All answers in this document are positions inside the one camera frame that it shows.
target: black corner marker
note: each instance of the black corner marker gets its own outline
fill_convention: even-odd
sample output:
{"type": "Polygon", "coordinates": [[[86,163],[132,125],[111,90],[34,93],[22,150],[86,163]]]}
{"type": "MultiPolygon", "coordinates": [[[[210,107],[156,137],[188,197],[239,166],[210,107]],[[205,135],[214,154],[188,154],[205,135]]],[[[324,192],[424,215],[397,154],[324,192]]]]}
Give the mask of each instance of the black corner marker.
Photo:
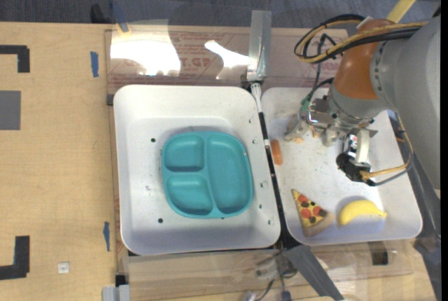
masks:
{"type": "Polygon", "coordinates": [[[29,48],[25,45],[0,45],[0,55],[17,55],[17,72],[29,73],[29,48]]]}
{"type": "Polygon", "coordinates": [[[29,236],[15,237],[14,263],[0,266],[0,280],[21,279],[29,272],[29,236]]]}

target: orange object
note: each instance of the orange object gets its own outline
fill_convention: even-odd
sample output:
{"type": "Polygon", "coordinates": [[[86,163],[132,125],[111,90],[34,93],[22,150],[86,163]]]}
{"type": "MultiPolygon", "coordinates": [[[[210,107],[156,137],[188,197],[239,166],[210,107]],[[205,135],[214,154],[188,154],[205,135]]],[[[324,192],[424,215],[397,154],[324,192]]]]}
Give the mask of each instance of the orange object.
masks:
{"type": "Polygon", "coordinates": [[[274,164],[282,165],[283,157],[281,156],[280,143],[276,139],[271,140],[271,152],[274,164]]]}
{"type": "MultiPolygon", "coordinates": [[[[358,29],[358,33],[393,23],[386,19],[370,20],[358,29]]],[[[366,43],[344,53],[333,81],[341,95],[354,99],[378,99],[370,82],[370,61],[377,45],[378,42],[366,43]]]]}

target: white tray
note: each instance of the white tray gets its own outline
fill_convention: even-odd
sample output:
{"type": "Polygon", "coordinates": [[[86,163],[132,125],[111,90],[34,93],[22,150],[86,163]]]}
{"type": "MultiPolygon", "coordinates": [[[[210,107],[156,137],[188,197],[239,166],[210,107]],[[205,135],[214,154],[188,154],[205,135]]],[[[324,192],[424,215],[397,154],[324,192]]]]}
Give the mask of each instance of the white tray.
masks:
{"type": "Polygon", "coordinates": [[[139,255],[261,249],[280,235],[256,103],[237,87],[128,85],[114,97],[121,235],[139,255]],[[213,130],[237,137],[248,153],[253,201],[224,219],[186,218],[169,206],[161,150],[181,132],[213,130]]]}
{"type": "MultiPolygon", "coordinates": [[[[318,90],[321,97],[325,90],[318,90]]],[[[337,169],[336,157],[342,151],[341,142],[332,147],[322,145],[308,132],[304,143],[284,141],[290,118],[298,112],[300,101],[309,88],[271,88],[262,96],[269,139],[280,143],[283,164],[275,165],[276,176],[286,223],[298,242],[308,245],[345,244],[390,239],[411,239],[420,233],[421,214],[407,174],[378,187],[350,181],[337,169]],[[349,201],[372,200],[387,211],[385,219],[356,219],[344,227],[336,220],[324,232],[306,237],[302,232],[298,212],[291,194],[296,189],[336,216],[349,201]]],[[[370,141],[370,164],[373,170],[395,167],[403,163],[389,115],[385,111],[375,118],[372,129],[379,132],[370,141]]]]}

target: teal plate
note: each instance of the teal plate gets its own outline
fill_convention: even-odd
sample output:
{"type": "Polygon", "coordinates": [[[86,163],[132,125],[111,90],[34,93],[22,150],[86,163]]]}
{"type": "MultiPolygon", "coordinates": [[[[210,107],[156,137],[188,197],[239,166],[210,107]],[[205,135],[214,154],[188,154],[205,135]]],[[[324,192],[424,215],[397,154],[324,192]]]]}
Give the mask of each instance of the teal plate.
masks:
{"type": "Polygon", "coordinates": [[[243,144],[221,132],[176,134],[162,150],[170,207],[189,218],[228,218],[252,202],[251,166],[243,144]]]}

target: toy banana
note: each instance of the toy banana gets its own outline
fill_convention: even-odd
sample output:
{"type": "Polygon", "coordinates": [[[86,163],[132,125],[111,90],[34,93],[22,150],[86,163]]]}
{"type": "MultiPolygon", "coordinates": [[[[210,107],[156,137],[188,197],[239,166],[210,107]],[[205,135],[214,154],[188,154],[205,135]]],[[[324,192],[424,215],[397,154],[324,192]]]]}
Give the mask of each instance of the toy banana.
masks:
{"type": "Polygon", "coordinates": [[[339,213],[338,222],[340,225],[346,225],[359,215],[379,215],[385,218],[387,213],[379,210],[375,203],[370,200],[356,200],[342,208],[339,213]]]}

